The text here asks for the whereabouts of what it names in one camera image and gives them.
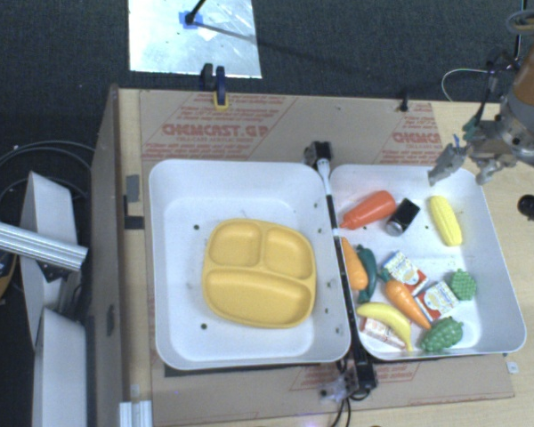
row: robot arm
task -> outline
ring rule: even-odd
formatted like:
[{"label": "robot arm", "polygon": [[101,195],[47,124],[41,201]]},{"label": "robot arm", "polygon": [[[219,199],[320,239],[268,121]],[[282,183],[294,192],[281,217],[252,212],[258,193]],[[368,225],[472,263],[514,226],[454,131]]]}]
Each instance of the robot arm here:
[{"label": "robot arm", "polygon": [[[534,36],[534,12],[513,14],[507,26],[513,33]],[[490,181],[493,173],[518,161],[534,167],[534,44],[501,101],[499,114],[494,121],[483,121],[481,114],[490,95],[491,79],[490,75],[479,111],[463,127],[466,145],[460,147],[456,142],[442,151],[428,174],[431,185],[454,173],[467,157],[480,168],[476,177],[480,185]]]}]

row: orange toy carrot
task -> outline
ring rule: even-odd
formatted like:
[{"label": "orange toy carrot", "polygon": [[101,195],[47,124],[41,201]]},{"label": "orange toy carrot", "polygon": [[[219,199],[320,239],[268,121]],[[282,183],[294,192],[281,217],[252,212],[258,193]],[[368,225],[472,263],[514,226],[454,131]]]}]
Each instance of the orange toy carrot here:
[{"label": "orange toy carrot", "polygon": [[380,278],[385,282],[385,295],[399,311],[423,329],[431,329],[431,324],[417,305],[408,288],[392,278],[387,270],[382,270]]},{"label": "orange toy carrot", "polygon": [[344,263],[346,264],[346,273],[350,288],[360,291],[368,286],[368,273],[362,265],[362,261],[350,245],[346,238],[340,238],[342,241],[342,251],[344,253]]},{"label": "orange toy carrot", "polygon": [[392,195],[385,190],[380,190],[345,213],[340,227],[356,230],[390,216],[395,212],[395,209],[395,200]]}]

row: small carton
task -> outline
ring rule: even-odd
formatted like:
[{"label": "small carton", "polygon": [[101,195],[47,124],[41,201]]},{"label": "small carton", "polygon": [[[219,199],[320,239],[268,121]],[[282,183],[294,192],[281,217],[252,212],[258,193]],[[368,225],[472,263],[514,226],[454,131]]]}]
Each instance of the small carton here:
[{"label": "small carton", "polygon": [[430,321],[449,314],[459,304],[458,298],[444,281],[426,289],[416,301]]},{"label": "small carton", "polygon": [[360,330],[368,337],[373,337],[380,342],[388,343],[396,348],[404,350],[406,344],[401,340],[391,327],[372,318],[364,318]]},{"label": "small carton", "polygon": [[407,286],[411,295],[414,296],[425,287],[428,280],[427,276],[400,251],[385,262],[384,269],[390,273],[392,278]]}]

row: yellow plate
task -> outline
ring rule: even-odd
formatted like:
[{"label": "yellow plate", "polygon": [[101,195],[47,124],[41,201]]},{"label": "yellow plate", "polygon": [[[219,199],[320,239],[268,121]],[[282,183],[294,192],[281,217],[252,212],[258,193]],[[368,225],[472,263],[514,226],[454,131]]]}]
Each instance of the yellow plate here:
[{"label": "yellow plate", "polygon": [[257,327],[296,326],[314,305],[311,243],[276,223],[227,220],[207,242],[202,286],[207,305],[223,318]]}]

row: metal sheet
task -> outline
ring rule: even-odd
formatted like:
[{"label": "metal sheet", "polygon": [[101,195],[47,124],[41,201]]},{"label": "metal sheet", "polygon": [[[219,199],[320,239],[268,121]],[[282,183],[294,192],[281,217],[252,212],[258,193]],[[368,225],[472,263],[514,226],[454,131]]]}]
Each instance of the metal sheet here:
[{"label": "metal sheet", "polygon": [[197,2],[129,0],[130,69],[199,75],[212,63],[228,77],[261,78],[251,0],[207,0],[198,26],[186,26]]}]

